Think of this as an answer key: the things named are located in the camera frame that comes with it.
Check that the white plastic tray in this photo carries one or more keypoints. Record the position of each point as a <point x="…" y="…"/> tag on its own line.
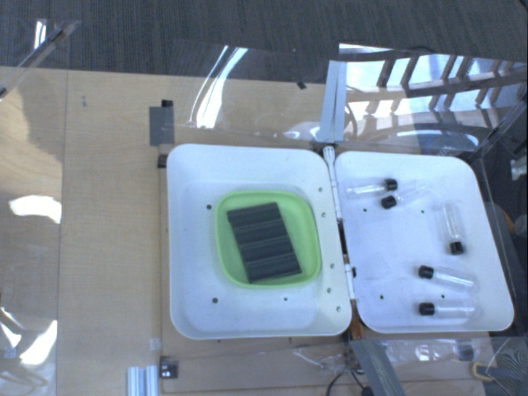
<point x="255" y="167"/>
<point x="404" y="237"/>

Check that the green plastic plate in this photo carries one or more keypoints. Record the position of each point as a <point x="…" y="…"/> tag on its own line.
<point x="224" y="237"/>

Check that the thin black and white rod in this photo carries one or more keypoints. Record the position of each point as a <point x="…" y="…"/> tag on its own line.
<point x="335" y="192"/>

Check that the dark grey ribbed rack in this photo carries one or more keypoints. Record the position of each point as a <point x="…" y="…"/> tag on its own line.
<point x="264" y="242"/>

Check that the clear vial with black cap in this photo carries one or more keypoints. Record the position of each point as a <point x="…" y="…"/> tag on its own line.
<point x="402" y="197"/>
<point x="447" y="278"/>
<point x="452" y="225"/>
<point x="371" y="187"/>
<point x="449" y="310"/>

